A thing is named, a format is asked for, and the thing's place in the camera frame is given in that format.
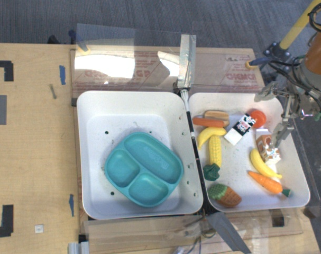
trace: toy carrot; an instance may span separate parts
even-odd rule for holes
[[[279,182],[253,171],[248,171],[248,173],[253,179],[256,180],[257,183],[259,183],[262,187],[264,187],[271,193],[273,194],[283,193],[287,197],[290,195],[291,190],[282,189],[282,185]]]

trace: black tape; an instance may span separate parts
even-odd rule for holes
[[[0,60],[0,68],[4,68],[4,81],[13,82],[13,63],[9,60]]]
[[[13,232],[13,205],[3,205],[0,237],[9,237]]]

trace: wooden surface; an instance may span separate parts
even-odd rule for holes
[[[14,205],[14,232],[0,238],[0,253],[67,253],[67,244],[78,241],[80,200],[70,105],[73,47],[0,44],[0,60],[14,64],[14,82],[4,82],[0,69],[0,95],[7,95],[7,124],[0,125],[0,224],[2,205]],[[66,69],[65,85],[60,81],[60,65]],[[297,218],[293,216],[300,220],[296,234],[247,239],[246,244],[253,253],[319,253],[309,220],[301,210],[297,213]],[[34,232],[38,224],[44,225],[43,233]],[[229,250],[225,243],[211,239],[204,241],[202,253]],[[172,252],[173,248],[143,253]]]

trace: yellow tube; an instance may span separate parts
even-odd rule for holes
[[[296,37],[301,33],[301,31],[305,28],[305,26],[309,22],[308,13],[317,5],[321,3],[321,0],[313,0],[308,8],[304,11],[304,13],[300,16],[297,22],[293,25],[291,30],[287,33],[287,35],[280,41],[279,46],[283,50],[287,50],[290,45],[294,42]]]

